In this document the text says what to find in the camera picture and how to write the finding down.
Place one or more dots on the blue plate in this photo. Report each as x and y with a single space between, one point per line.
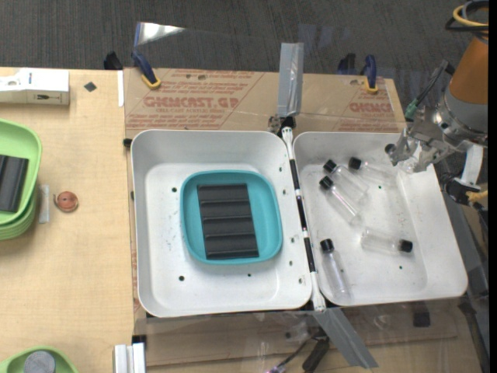
268 208

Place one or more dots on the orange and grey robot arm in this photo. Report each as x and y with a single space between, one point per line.
468 76

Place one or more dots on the green plate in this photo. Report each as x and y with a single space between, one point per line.
19 140
62 361
15 229

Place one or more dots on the white cardboard box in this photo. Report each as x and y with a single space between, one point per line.
39 86

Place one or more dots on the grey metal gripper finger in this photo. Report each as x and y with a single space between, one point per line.
425 158
397 150

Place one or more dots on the grey round cap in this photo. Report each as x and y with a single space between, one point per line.
39 363

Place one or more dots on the brown cardboard board red print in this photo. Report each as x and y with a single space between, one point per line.
217 103

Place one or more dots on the small clear vial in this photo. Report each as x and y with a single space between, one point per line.
44 204

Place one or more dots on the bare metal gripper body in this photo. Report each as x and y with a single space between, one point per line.
435 134

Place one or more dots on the black cylinder on white bracket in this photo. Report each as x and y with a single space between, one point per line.
473 165

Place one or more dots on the white plastic tray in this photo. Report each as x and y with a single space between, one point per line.
384 278
163 286

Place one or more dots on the clear bottle with black cap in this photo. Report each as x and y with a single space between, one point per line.
369 168
347 179
382 241
341 202
336 270

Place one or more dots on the brown round disc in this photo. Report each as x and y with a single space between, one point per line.
66 202

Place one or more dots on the clear plastic bottle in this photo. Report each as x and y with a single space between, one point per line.
407 166

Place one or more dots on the black ribbed insert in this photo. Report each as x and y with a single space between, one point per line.
11 183
228 220

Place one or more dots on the thin black and white rod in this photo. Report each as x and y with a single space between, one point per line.
297 181

